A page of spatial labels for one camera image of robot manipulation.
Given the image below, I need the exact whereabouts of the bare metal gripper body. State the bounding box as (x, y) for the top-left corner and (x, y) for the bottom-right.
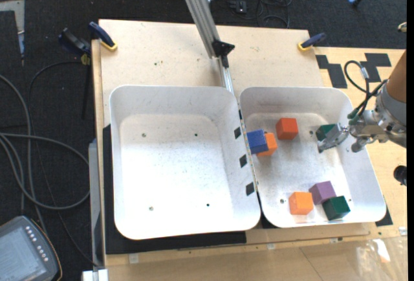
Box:
(347, 109), (408, 154)

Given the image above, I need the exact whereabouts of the dark green cube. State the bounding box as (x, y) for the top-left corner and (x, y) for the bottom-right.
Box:
(321, 195), (351, 221)
(315, 123), (338, 142)

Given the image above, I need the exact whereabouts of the white plastic tray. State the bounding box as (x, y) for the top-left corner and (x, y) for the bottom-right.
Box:
(239, 85), (387, 229)
(109, 84), (262, 241)

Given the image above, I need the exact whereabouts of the red cube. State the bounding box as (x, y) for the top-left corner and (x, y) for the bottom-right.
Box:
(275, 117), (300, 141)

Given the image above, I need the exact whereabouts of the purple cube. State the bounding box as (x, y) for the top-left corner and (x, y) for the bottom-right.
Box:
(308, 180), (338, 206)

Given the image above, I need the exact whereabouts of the orange cube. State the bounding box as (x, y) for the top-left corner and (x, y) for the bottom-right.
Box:
(257, 132), (279, 157)
(288, 191), (315, 216)

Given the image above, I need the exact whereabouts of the blue cube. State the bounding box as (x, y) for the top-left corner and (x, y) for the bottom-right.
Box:
(246, 129), (270, 155)

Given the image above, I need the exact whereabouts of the pale wood board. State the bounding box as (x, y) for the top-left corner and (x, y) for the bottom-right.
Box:
(98, 18), (371, 267)

